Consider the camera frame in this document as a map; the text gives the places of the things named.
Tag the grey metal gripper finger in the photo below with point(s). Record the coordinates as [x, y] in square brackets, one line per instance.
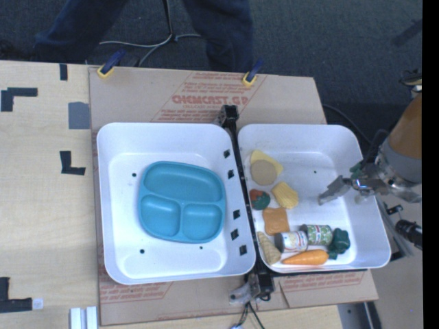
[328, 196]
[341, 182]

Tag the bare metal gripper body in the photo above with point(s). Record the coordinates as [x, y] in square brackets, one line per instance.
[375, 184]

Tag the green small can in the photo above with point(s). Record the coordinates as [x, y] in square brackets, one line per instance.
[319, 234]

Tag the white plastic tray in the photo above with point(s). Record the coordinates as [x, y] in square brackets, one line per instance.
[319, 149]
[123, 218]

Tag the yellow ridged shell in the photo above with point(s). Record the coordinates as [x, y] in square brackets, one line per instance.
[285, 195]

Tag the green broccoli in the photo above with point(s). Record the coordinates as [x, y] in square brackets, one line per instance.
[340, 241]

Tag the white small can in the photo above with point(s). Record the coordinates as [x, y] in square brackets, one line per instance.
[292, 241]

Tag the orange square bread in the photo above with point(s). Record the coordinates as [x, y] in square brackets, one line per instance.
[276, 220]

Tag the orange carrot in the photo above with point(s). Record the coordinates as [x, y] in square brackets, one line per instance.
[307, 258]

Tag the red and green tomato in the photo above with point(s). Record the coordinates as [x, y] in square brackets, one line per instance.
[259, 199]

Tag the tan round biscuit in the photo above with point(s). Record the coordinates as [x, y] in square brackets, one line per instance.
[263, 172]

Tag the tan ice cream cone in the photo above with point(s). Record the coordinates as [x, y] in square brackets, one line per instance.
[269, 250]

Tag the yellow cheese slice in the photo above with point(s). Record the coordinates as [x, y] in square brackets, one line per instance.
[259, 155]

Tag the blue divided plate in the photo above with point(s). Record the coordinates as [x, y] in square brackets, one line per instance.
[181, 201]

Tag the person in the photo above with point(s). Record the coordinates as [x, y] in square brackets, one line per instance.
[219, 19]

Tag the brown cardboard board red print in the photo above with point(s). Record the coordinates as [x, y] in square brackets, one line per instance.
[144, 94]

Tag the black cylinder on white bracket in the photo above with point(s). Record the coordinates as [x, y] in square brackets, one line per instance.
[408, 230]

